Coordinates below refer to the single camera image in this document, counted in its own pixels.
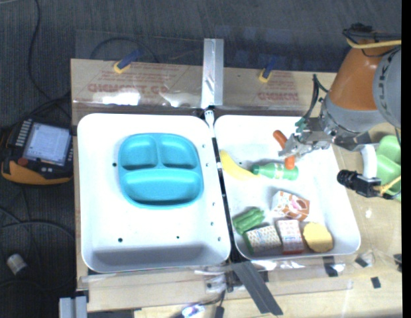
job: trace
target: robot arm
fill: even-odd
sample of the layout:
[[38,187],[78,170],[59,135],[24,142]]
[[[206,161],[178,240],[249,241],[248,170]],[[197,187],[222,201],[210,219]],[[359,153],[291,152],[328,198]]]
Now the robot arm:
[[[351,38],[351,32],[345,30],[344,34],[352,49],[323,99],[318,96],[323,87],[314,76],[310,109],[296,123],[296,133],[286,141],[280,158],[301,158],[331,144],[361,151],[372,144],[368,131],[377,124],[389,122],[401,129],[401,41],[387,40],[387,34],[382,34],[382,40],[378,33],[362,29],[356,33],[363,36],[359,44]],[[311,117],[318,101],[322,103],[320,113]],[[360,194],[375,196],[372,187],[377,181],[365,179],[369,190]],[[339,176],[339,182],[349,188],[354,188],[352,180],[346,173]]]

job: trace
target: device screen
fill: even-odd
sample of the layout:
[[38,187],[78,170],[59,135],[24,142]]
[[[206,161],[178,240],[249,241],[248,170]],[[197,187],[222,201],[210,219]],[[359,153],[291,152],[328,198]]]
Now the device screen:
[[71,136],[68,129],[33,123],[23,157],[63,166]]

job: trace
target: wooden table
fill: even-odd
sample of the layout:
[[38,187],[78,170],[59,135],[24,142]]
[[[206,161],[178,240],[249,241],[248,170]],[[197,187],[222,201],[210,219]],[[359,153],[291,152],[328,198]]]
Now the wooden table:
[[[89,104],[78,98],[85,95],[87,82],[104,79],[106,62],[98,60],[72,60],[73,125],[89,113],[128,112],[133,108]],[[200,86],[202,69],[181,68],[176,84]],[[276,115],[302,115],[308,108],[312,92],[312,72],[275,72],[271,85],[263,86],[257,79],[258,71],[225,68],[224,102],[240,110],[246,105],[257,106],[258,111],[272,106]],[[330,86],[335,74],[317,73],[324,86]],[[199,95],[191,95],[192,102]],[[381,124],[372,132],[373,138],[394,134],[389,124]],[[361,155],[334,147],[340,169],[363,170]],[[133,311],[136,318],[173,317],[195,302],[217,299],[217,293],[207,290],[206,282],[212,276],[197,274],[194,270],[153,270],[90,275],[80,251],[80,199],[78,179],[78,147],[74,137],[74,183],[76,196],[76,249],[78,289],[89,290],[88,312]],[[398,271],[393,255],[401,253],[401,203],[381,198],[364,198],[347,190],[357,224],[361,232],[361,247],[357,254],[344,258],[342,272],[329,277],[322,265],[299,269],[271,271],[268,288],[281,306],[284,317],[378,317],[402,315],[402,273]],[[369,265],[355,262],[362,256]],[[379,281],[380,287],[374,287]],[[213,317],[215,305],[207,305],[197,317]],[[225,318],[266,317],[261,315],[243,286],[226,293]]]

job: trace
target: handheld device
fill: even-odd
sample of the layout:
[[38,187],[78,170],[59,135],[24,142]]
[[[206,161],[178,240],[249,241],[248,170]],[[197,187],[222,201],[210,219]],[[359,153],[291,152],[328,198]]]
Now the handheld device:
[[73,176],[69,128],[36,117],[27,117],[11,130],[3,157],[2,176],[18,184],[61,184]]

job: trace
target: blue clamp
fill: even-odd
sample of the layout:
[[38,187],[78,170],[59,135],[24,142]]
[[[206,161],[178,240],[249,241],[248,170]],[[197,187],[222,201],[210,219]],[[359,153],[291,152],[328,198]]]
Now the blue clamp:
[[270,62],[260,72],[259,80],[261,82],[268,82],[269,81],[272,70],[273,70],[273,66],[275,64],[276,64],[276,56],[272,56],[272,58],[270,59]]
[[133,52],[126,55],[122,60],[114,64],[114,70],[118,74],[122,74],[125,70],[131,67],[131,63],[143,55],[141,49],[134,50]]

